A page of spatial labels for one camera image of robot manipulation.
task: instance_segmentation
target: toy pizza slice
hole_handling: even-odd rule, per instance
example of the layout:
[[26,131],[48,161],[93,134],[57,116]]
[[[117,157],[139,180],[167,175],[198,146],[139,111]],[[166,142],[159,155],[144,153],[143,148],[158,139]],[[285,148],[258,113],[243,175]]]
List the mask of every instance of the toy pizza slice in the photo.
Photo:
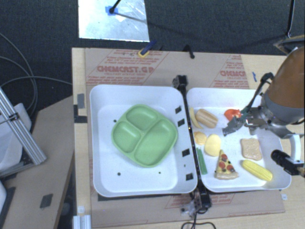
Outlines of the toy pizza slice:
[[231,180],[238,177],[233,165],[228,159],[228,156],[220,150],[215,177],[221,180]]

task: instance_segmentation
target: table top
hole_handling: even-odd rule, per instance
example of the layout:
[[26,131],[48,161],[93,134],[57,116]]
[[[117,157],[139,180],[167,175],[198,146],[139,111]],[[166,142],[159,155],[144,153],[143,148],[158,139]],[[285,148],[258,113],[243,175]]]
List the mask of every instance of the table top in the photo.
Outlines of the table top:
[[[175,57],[180,54],[187,55],[187,53],[168,52],[173,53]],[[195,56],[203,59],[205,57],[213,56],[213,58],[223,57],[224,54],[212,53],[195,53]],[[244,71],[248,80],[249,88],[256,89],[259,84],[260,77],[267,72],[277,72],[277,69],[285,60],[285,56],[269,56],[269,55],[241,55],[241,60],[244,66]],[[73,65],[73,101],[74,104],[78,103],[78,94],[86,95],[86,74],[85,74],[85,49],[74,48],[72,50],[72,65]],[[257,75],[257,81],[254,80],[253,72]],[[86,106],[78,109],[78,115],[87,116]],[[304,124],[298,126],[289,126],[291,131],[296,133],[304,133]],[[78,215],[91,214],[91,199],[90,199],[90,172],[89,172],[89,154],[88,154],[88,126],[87,124],[76,123],[74,125],[74,132],[77,140],[75,141],[75,165],[76,165],[76,197],[78,205]],[[282,147],[285,152],[290,153],[290,144],[288,140],[281,140]],[[302,156],[304,157],[304,137],[301,139]],[[289,188],[281,191],[284,198],[285,213],[278,214],[262,214],[253,216],[230,217],[220,219],[205,219],[197,221],[205,222],[210,221],[215,224],[217,229],[257,229],[257,228],[300,228],[300,225],[305,223],[304,210],[305,210],[305,183],[304,179],[300,176],[292,177],[292,183]],[[124,226],[125,229],[161,229],[161,228],[179,228],[182,221],[154,223],[145,225],[132,225]],[[206,225],[205,228],[212,228],[211,225]]]

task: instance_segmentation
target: toy food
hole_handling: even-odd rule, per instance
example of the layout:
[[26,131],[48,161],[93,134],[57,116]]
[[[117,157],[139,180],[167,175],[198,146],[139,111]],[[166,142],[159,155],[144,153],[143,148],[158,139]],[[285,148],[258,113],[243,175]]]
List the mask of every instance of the toy food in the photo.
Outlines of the toy food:
[[218,118],[215,115],[204,109],[199,109],[195,115],[195,118],[208,128],[215,128],[218,122]]
[[220,150],[215,177],[221,180],[231,180],[238,176],[239,175],[229,161],[228,156],[223,152],[223,150]]
[[194,132],[195,143],[198,145],[204,145],[206,142],[206,134],[202,132]]
[[259,164],[251,161],[251,160],[244,160],[242,164],[243,168],[245,168],[247,171],[249,171],[252,175],[265,180],[265,181],[271,181],[272,180],[272,173],[271,171],[265,169],[264,167],[260,166]]
[[231,121],[234,116],[236,116],[237,118],[242,117],[242,114],[240,113],[239,109],[228,109],[225,113],[224,116]]
[[249,158],[253,160],[261,160],[262,154],[259,150],[259,142],[255,138],[250,139],[242,139],[241,140],[242,145],[242,153],[244,158]]
[[191,121],[192,123],[197,127],[202,129],[202,126],[199,125],[199,123],[197,122],[196,118],[195,118],[195,113],[194,113],[194,109],[190,108],[190,117],[191,117]]
[[204,150],[207,154],[217,157],[219,155],[221,139],[216,134],[211,134],[206,139]]

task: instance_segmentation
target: cardboard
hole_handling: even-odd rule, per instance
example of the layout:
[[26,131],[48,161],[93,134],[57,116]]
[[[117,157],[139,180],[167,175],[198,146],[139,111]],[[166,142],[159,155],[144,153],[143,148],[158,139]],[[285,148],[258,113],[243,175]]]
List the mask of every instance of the cardboard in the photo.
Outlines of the cardboard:
[[[101,201],[101,197],[98,196],[92,184],[89,93],[95,85],[170,86],[176,75],[187,75],[189,81],[187,89],[193,87],[249,88],[240,55],[195,53],[195,59],[191,59],[187,52],[150,51],[146,58],[140,59],[137,52],[137,50],[85,49],[92,228],[188,220],[188,216],[181,214],[180,207],[191,201],[188,194],[147,198],[103,198]],[[206,214],[198,216],[199,219],[285,211],[278,190],[215,194],[211,195],[211,199],[212,207]]]

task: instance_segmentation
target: bread slice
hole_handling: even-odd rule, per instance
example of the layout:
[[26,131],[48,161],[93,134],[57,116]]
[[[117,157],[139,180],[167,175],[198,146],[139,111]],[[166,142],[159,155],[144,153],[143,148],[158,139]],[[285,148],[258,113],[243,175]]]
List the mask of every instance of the bread slice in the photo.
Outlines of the bread slice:
[[256,138],[242,139],[241,145],[244,158],[256,161],[262,159],[262,154],[259,149],[259,141]]

